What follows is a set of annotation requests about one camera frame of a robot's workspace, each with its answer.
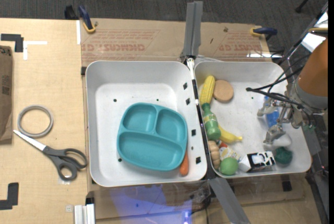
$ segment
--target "paper bag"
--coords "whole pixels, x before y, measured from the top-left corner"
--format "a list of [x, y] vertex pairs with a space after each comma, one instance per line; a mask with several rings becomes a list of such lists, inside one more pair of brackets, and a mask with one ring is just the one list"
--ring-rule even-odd
[[0, 142], [11, 139], [13, 55], [11, 48], [0, 45]]

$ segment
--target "gray scissor handle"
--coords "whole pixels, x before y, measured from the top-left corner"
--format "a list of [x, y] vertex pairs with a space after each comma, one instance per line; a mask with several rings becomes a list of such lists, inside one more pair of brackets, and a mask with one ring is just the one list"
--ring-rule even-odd
[[[77, 176], [77, 170], [85, 168], [88, 164], [87, 158], [84, 153], [73, 148], [55, 150], [50, 148], [49, 146], [46, 146], [43, 149], [43, 153], [46, 154], [53, 161], [57, 168], [59, 176], [65, 181], [75, 179]], [[75, 153], [81, 156], [83, 163], [80, 163], [75, 158], [67, 155], [71, 153]], [[62, 173], [63, 168], [67, 168], [71, 172], [71, 176], [65, 176]]]
[[[65, 160], [62, 160], [58, 156], [52, 156], [52, 155], [47, 155], [52, 162], [55, 164], [56, 169], [58, 171], [59, 176], [61, 177], [62, 180], [64, 181], [70, 181], [74, 180], [77, 177], [77, 168], [74, 164], [67, 162]], [[71, 172], [70, 176], [64, 175], [62, 172], [62, 169], [66, 168]]]

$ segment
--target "teal plate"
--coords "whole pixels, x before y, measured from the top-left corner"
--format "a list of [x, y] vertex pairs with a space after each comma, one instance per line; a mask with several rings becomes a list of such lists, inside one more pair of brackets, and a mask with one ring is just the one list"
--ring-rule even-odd
[[151, 103], [135, 103], [122, 117], [117, 151], [135, 166], [170, 171], [184, 158], [187, 134], [186, 121], [179, 113]]

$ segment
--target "roll of tape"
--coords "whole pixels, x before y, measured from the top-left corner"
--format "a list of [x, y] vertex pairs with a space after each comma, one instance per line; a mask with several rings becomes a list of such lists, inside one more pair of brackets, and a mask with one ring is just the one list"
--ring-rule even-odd
[[[46, 128], [46, 130], [42, 131], [41, 133], [37, 133], [37, 134], [33, 134], [33, 133], [29, 133], [27, 131], [25, 131], [23, 129], [23, 127], [21, 126], [21, 121], [22, 121], [22, 117], [29, 111], [31, 110], [41, 110], [43, 112], [45, 112], [47, 114], [47, 116], [50, 119], [50, 123], [48, 125], [48, 127]], [[53, 117], [52, 117], [52, 113], [50, 112], [50, 110], [44, 106], [41, 105], [30, 105], [28, 107], [25, 107], [20, 113], [19, 116], [17, 118], [17, 128], [20, 130], [20, 132], [22, 132], [23, 134], [32, 137], [32, 138], [40, 138], [45, 136], [47, 133], [50, 132], [50, 130], [52, 129], [53, 126]]]

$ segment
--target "blue clamp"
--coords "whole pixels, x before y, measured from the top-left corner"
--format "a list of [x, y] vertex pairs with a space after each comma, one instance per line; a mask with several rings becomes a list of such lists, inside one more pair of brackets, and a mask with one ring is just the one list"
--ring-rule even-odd
[[79, 6], [79, 14], [80, 17], [83, 18], [83, 26], [85, 28], [85, 30], [88, 33], [94, 33], [95, 32], [95, 26], [92, 25], [92, 22], [89, 18], [88, 12], [86, 11], [85, 7], [83, 7], [82, 5]]
[[268, 41], [271, 36], [275, 36], [277, 34], [277, 29], [270, 28], [270, 27], [261, 27], [261, 28], [251, 28], [250, 33], [254, 37], [259, 37], [262, 34], [267, 34], [266, 40]]

